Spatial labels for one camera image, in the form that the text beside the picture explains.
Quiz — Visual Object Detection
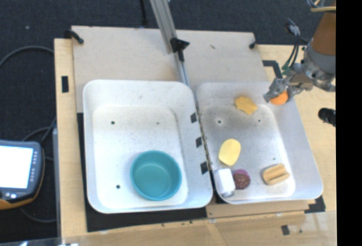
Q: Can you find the teal bowl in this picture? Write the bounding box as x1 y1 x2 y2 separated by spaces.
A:
130 150 183 202

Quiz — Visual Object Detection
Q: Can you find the white can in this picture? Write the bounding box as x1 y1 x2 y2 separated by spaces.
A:
213 168 236 198

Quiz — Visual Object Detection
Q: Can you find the thin black and white rod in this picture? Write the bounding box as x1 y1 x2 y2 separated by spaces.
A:
176 51 214 176

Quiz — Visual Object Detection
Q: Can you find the orange ball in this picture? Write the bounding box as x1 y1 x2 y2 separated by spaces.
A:
269 90 290 106

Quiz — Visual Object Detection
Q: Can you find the pale wood board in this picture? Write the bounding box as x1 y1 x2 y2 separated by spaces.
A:
70 25 316 219

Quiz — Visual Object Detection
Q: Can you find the white plastic tray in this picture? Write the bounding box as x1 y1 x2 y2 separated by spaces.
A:
82 79 214 214
195 81 324 205

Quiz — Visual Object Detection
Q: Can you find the yellow oval crisp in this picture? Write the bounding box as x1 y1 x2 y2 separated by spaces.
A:
218 138 242 167

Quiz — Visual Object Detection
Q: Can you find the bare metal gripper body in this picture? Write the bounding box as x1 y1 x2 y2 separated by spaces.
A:
283 62 337 93

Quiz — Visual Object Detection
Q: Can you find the yellow ridged biscuit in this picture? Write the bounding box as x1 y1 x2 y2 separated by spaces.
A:
235 95 259 116

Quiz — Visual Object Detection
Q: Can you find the tan bread piece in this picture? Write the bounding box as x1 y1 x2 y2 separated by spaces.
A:
261 163 291 186

